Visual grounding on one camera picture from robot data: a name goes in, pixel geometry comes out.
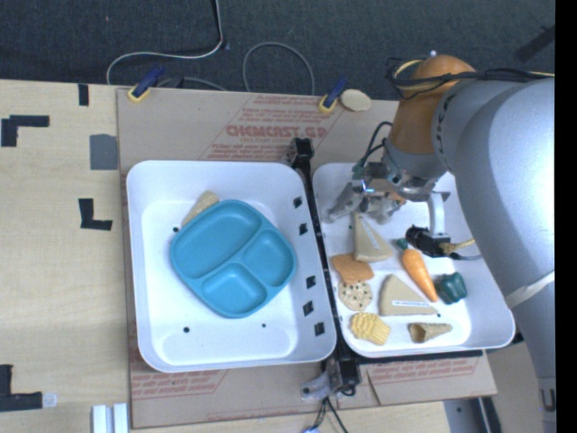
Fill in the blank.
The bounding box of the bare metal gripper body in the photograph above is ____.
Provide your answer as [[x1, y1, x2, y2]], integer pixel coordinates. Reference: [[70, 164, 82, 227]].
[[358, 161, 437, 212]]

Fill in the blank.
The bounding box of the tan sandwich wedge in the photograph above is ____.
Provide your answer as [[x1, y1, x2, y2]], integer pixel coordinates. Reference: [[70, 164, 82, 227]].
[[353, 213, 395, 263], [378, 273, 439, 318]]

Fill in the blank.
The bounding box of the orange flat biscuit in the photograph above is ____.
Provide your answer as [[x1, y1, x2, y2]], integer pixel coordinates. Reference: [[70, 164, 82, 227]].
[[331, 253, 375, 284]]

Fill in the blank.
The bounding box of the orange carrot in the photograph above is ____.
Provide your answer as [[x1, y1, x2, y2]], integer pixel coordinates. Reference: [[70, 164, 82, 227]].
[[395, 237, 440, 303]]

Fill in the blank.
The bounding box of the chocolate chip cookie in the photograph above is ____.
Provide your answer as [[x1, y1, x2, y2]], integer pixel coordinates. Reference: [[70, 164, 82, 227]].
[[337, 280, 374, 312]]

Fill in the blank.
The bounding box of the green bell pepper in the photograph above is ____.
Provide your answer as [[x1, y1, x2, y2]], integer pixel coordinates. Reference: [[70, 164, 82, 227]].
[[434, 272, 468, 306]]

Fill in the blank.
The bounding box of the tan ice cream cone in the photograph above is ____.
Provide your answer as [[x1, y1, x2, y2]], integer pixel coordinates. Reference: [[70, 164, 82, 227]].
[[408, 322, 453, 345]]

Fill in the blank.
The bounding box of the blue divided plate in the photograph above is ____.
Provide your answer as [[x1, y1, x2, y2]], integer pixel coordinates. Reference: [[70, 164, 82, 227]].
[[169, 198, 298, 319]]

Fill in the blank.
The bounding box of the white plastic tray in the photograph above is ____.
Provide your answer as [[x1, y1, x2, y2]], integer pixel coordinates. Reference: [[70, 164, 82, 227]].
[[125, 159, 338, 373], [311, 161, 517, 359]]

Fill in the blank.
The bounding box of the tan ridged cracker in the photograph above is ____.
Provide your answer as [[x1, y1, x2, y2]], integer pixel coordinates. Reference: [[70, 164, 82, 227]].
[[180, 190, 221, 227]]

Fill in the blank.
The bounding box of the brown cardboard board red print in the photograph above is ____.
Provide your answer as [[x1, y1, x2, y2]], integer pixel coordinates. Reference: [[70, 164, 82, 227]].
[[115, 87, 499, 430]]

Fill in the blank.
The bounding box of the black cylinder on white bracket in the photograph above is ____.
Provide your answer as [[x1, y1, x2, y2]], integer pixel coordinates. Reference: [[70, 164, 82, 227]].
[[404, 189, 453, 259]]

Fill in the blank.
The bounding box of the black block with thin wires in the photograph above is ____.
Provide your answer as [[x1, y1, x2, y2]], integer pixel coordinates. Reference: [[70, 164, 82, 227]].
[[334, 357, 362, 388], [288, 136, 316, 169]]

